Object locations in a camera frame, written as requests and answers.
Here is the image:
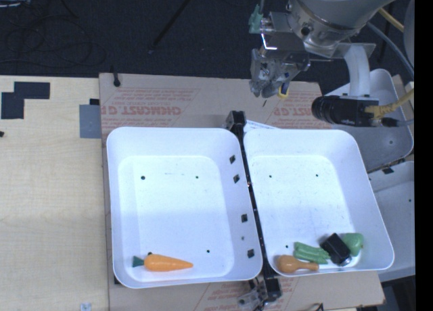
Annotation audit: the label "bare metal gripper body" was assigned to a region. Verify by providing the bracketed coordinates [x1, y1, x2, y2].
[250, 0, 360, 82]

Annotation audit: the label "brown cardboard board red print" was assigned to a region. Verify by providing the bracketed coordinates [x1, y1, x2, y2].
[98, 72, 387, 311]

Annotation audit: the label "white plastic tray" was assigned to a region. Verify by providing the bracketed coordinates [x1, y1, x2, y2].
[242, 128, 396, 278]
[106, 126, 264, 289]

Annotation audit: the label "green toy beans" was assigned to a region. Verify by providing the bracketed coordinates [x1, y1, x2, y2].
[292, 241, 332, 265]

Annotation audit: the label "green toy pear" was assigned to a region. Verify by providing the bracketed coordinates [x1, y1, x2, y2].
[341, 232, 365, 258]

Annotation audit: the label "orange toy drumstick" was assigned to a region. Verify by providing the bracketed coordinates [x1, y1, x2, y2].
[276, 254, 320, 275]

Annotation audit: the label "orange carrot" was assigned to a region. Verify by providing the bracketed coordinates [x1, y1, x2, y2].
[132, 252, 194, 273]

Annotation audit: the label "black cylinder on white bracket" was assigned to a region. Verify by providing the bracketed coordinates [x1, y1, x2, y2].
[311, 43, 381, 128]

